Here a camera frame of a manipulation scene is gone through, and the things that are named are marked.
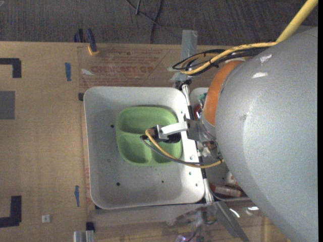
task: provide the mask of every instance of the green plate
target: green plate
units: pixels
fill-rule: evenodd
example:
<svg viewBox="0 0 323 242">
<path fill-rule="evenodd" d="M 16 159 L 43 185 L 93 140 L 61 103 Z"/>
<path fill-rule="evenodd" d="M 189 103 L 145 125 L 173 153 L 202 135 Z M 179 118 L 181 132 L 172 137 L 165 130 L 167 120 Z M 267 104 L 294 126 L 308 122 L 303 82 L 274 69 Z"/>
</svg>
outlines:
<svg viewBox="0 0 323 242">
<path fill-rule="evenodd" d="M 140 166 L 158 166 L 169 164 L 140 141 L 140 136 L 148 128 L 156 125 L 168 126 L 177 123 L 176 116 L 162 107 L 136 106 L 122 110 L 117 118 L 117 145 L 120 155 L 127 162 Z M 159 145 L 179 158 L 182 154 L 182 141 L 178 143 L 159 143 Z"/>
</svg>

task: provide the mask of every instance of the green tray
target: green tray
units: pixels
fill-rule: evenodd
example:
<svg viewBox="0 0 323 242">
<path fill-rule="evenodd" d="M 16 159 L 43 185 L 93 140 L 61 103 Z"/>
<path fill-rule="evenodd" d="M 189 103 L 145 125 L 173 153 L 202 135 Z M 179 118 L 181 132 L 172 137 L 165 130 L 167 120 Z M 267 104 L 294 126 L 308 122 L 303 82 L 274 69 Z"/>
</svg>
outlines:
<svg viewBox="0 0 323 242">
<path fill-rule="evenodd" d="M 148 128 L 156 125 L 168 126 L 177 122 L 176 116 L 162 107 L 136 106 L 125 108 L 119 113 L 116 124 L 117 145 L 120 155 L 124 160 L 134 165 L 158 166 L 169 164 L 170 160 L 164 159 L 145 146 L 140 141 L 140 136 L 144 135 Z M 182 154 L 182 141 L 173 144 L 161 142 L 159 145 L 176 158 L 179 158 Z"/>
</svg>

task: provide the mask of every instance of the small white block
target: small white block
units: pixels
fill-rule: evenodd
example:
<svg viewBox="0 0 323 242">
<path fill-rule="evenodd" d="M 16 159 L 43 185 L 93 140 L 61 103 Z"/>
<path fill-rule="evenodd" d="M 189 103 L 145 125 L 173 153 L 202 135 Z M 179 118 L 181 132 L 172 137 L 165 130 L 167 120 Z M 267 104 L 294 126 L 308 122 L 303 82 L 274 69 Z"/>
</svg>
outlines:
<svg viewBox="0 0 323 242">
<path fill-rule="evenodd" d="M 42 223 L 50 222 L 50 215 L 42 215 L 41 216 L 41 222 Z"/>
</svg>

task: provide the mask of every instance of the gray square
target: gray square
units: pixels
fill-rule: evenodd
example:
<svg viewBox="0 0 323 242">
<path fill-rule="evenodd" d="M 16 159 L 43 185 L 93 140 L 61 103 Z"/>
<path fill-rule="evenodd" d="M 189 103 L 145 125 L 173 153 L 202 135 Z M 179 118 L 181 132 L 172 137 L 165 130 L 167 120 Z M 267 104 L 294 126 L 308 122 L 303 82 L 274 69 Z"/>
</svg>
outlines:
<svg viewBox="0 0 323 242">
<path fill-rule="evenodd" d="M 0 119 L 15 119 L 14 91 L 0 91 Z"/>
</svg>

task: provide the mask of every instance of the gray carpet floor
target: gray carpet floor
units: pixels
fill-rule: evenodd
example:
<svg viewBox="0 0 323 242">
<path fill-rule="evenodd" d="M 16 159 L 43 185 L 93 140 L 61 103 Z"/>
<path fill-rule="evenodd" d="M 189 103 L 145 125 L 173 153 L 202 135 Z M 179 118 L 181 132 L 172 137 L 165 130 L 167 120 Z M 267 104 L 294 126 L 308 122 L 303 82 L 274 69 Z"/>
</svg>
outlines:
<svg viewBox="0 0 323 242">
<path fill-rule="evenodd" d="M 73 42 L 91 28 L 97 42 L 179 44 L 194 28 L 198 44 L 237 45 L 275 40 L 306 0 L 162 0 L 154 27 L 126 0 L 0 1 L 1 41 Z M 141 13 L 153 19 L 158 1 L 142 0 Z M 303 25 L 318 25 L 318 7 Z"/>
</svg>

